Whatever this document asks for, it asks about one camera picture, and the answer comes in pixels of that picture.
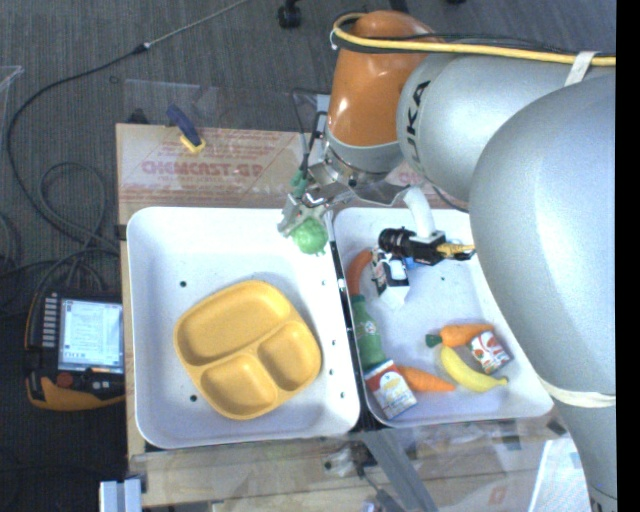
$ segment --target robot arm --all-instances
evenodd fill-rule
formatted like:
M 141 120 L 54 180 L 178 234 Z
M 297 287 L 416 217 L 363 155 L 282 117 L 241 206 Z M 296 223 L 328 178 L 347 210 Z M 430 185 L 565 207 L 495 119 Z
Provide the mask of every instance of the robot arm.
M 280 231 L 355 197 L 393 204 L 406 190 L 385 178 L 402 160 L 468 201 L 491 291 L 567 422 L 592 500 L 617 510 L 615 57 L 568 85 L 575 55 L 407 44 L 392 36 L 431 31 L 393 11 L 355 19 L 334 26 L 322 157 Z M 392 53 L 360 53 L 376 49 Z

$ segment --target yellow cable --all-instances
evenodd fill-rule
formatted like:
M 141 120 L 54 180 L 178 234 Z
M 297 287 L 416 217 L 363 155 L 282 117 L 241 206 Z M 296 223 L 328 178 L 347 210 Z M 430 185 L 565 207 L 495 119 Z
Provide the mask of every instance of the yellow cable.
M 536 50 L 522 50 L 517 48 L 505 48 L 493 45 L 461 44 L 461 43 L 431 43 L 425 41 L 392 41 L 382 39 L 367 39 L 358 37 L 340 28 L 347 21 L 364 16 L 364 13 L 350 13 L 339 17 L 333 24 L 333 31 L 336 37 L 343 39 L 357 46 L 367 48 L 378 48 L 384 50 L 404 50 L 415 52 L 431 53 L 465 53 L 475 55 L 493 55 L 497 57 L 511 57 L 516 59 L 537 60 L 543 62 L 554 62 L 557 64 L 573 64 L 576 55 L 558 54 L 553 52 L 542 52 Z M 594 57 L 591 61 L 594 66 L 615 66 L 615 57 Z

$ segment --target green ball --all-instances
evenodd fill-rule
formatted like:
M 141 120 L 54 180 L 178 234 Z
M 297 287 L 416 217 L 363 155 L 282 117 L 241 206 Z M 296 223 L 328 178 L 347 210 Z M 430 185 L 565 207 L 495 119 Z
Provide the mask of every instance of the green ball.
M 320 221 L 310 217 L 291 232 L 291 238 L 305 254 L 324 254 L 329 235 Z

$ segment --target white tray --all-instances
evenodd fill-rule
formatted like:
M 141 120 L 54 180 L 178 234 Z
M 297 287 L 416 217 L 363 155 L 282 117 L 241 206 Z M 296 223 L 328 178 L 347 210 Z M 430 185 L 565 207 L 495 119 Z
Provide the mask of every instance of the white tray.
M 472 243 L 469 219 L 454 210 L 433 210 L 436 228 L 447 240 Z M 377 244 L 385 228 L 415 230 L 413 217 L 405 208 L 348 208 L 336 215 L 336 245 L 344 270 L 362 249 Z M 553 403 L 542 388 L 520 348 L 484 278 L 478 258 L 466 262 L 446 260 L 433 267 L 419 266 L 408 272 L 410 289 L 405 303 L 391 310 L 378 297 L 370 268 L 363 272 L 361 292 L 367 310 L 378 323 L 388 357 L 399 364 L 417 366 L 447 378 L 439 363 L 440 348 L 429 348 L 425 334 L 437 334 L 440 327 L 456 321 L 492 323 L 497 338 L 506 345 L 513 360 L 496 373 L 509 384 L 478 394 L 464 389 L 450 393 L 419 393 L 418 404 L 387 420 L 367 391 L 367 406 L 377 419 L 393 427 L 415 427 L 439 423 L 535 417 L 548 412 Z
M 151 207 L 132 216 L 135 414 L 149 443 L 182 448 L 332 436 L 357 422 L 360 402 L 333 258 L 329 251 L 302 254 L 278 233 L 280 219 L 280 210 L 231 208 Z M 319 341 L 323 361 L 300 394 L 264 416 L 237 421 L 200 396 L 172 336 L 191 306 L 246 279 L 271 283 L 287 296 Z

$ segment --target orange toy food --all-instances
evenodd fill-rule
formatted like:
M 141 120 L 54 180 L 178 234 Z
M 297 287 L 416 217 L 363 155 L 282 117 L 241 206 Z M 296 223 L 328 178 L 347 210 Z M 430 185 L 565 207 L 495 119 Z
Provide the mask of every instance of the orange toy food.
M 493 325 L 483 323 L 450 324 L 440 329 L 440 335 L 427 334 L 426 342 L 430 347 L 442 343 L 447 347 L 459 347 L 469 343 L 475 336 L 485 331 L 493 331 Z
M 399 364 L 396 364 L 396 367 L 412 391 L 453 391 L 456 389 L 454 384 L 424 370 Z

